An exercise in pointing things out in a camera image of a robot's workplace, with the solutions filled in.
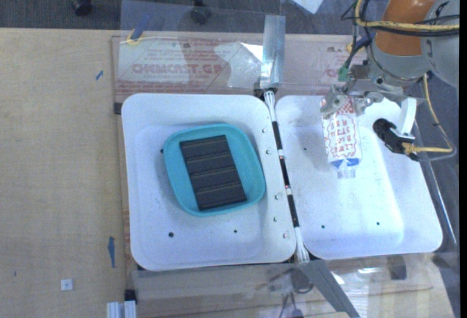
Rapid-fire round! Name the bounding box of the brown cardboard board red print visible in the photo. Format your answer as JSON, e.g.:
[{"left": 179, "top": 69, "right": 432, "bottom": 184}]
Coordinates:
[{"left": 111, "top": 31, "right": 435, "bottom": 311}]

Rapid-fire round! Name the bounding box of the thin black and white rod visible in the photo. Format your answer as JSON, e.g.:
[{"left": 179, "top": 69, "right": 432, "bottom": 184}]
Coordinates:
[{"left": 263, "top": 90, "right": 311, "bottom": 264}]

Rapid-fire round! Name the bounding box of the black cylinder on white bracket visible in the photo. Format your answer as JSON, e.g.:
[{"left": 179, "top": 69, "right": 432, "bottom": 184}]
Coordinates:
[{"left": 372, "top": 97, "right": 421, "bottom": 161}]

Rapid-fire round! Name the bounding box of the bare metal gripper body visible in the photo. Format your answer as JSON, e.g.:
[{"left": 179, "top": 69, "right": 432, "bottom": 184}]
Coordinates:
[{"left": 344, "top": 63, "right": 406, "bottom": 103}]

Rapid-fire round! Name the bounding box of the turquoise square plate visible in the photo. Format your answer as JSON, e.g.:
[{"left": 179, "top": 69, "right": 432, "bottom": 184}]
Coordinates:
[{"left": 162, "top": 123, "right": 267, "bottom": 218}]

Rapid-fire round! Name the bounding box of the black ribbed rectangular block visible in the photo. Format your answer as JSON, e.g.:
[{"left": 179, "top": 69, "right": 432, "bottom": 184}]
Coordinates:
[{"left": 178, "top": 133, "right": 248, "bottom": 212}]

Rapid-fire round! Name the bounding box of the white plastic tray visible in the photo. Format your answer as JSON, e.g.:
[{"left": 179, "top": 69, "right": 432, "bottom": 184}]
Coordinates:
[
  {"left": 120, "top": 92, "right": 298, "bottom": 272},
  {"left": 274, "top": 94, "right": 444, "bottom": 261}
]

